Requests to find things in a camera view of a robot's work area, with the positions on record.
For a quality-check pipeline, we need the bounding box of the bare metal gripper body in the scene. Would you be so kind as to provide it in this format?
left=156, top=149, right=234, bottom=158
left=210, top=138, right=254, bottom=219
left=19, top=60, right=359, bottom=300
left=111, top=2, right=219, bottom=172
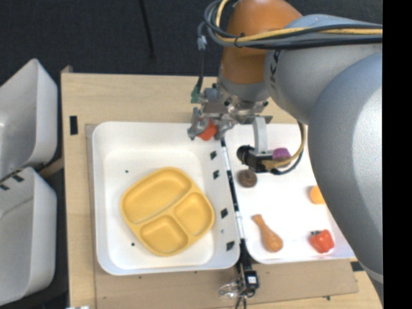
left=194, top=88, right=274, bottom=131

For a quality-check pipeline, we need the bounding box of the orange toy food piece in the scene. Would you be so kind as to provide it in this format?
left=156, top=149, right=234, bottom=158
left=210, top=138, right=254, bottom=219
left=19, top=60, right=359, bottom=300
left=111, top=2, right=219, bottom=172
left=197, top=118, right=219, bottom=142

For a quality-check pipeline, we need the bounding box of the white plastic tray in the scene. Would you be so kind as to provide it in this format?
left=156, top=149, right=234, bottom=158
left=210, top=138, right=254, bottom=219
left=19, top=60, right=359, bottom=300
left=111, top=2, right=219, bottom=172
left=91, top=120, right=241, bottom=276
left=221, top=123, right=357, bottom=265

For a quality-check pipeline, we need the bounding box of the brown doughnut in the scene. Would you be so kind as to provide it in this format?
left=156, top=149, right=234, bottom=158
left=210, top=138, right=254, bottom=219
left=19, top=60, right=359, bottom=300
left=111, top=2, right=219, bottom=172
left=238, top=169, right=258, bottom=188

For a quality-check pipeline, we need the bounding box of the thin black and white rod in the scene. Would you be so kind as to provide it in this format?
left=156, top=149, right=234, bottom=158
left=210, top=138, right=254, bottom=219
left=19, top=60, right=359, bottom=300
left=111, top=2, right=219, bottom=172
left=220, top=138, right=249, bottom=270

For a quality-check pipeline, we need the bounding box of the purple cupcake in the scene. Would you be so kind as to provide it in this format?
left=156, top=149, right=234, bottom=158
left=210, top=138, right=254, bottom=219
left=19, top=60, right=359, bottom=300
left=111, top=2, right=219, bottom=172
left=272, top=147, right=292, bottom=161

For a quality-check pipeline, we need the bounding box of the yellow divided plate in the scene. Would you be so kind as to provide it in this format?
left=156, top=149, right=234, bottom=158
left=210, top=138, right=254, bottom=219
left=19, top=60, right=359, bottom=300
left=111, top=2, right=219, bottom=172
left=119, top=166, right=216, bottom=258

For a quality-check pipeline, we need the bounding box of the orange round toy food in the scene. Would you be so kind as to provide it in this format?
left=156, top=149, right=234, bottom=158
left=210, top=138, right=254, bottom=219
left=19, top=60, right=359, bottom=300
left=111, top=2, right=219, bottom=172
left=309, top=185, right=326, bottom=205

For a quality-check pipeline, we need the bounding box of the orange chicken drumstick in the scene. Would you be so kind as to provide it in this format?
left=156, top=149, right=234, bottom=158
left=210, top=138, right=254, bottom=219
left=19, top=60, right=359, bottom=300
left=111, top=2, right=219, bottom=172
left=251, top=214, right=285, bottom=254

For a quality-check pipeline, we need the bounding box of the red bell pepper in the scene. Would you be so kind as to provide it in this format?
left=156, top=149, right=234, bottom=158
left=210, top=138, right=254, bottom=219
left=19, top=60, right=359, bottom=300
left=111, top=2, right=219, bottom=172
left=309, top=229, right=335, bottom=254

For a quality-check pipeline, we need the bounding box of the black cylinder on white bracket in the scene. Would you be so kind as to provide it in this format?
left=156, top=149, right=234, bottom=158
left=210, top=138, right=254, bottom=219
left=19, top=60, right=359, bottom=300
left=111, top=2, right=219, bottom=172
left=236, top=115, right=275, bottom=174

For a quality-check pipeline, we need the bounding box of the black block with thin wires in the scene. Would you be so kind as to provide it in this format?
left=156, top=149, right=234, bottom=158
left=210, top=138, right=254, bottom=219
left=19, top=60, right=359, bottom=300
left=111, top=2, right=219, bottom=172
left=242, top=268, right=259, bottom=286

